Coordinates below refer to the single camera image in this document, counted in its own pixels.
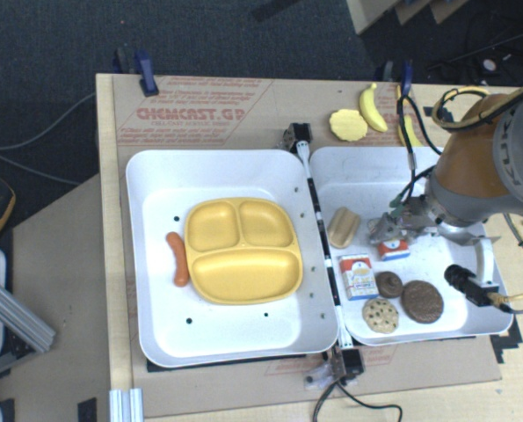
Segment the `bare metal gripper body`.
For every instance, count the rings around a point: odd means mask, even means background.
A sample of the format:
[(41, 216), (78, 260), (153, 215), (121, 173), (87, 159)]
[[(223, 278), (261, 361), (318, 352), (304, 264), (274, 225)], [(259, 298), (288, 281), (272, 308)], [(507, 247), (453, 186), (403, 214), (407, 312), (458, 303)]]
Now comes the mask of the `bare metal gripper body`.
[(446, 219), (446, 209), (438, 200), (427, 194), (403, 200), (396, 197), (390, 202), (390, 216), (396, 220), (398, 236), (402, 229), (422, 229), (426, 236), (438, 236), (439, 226)]

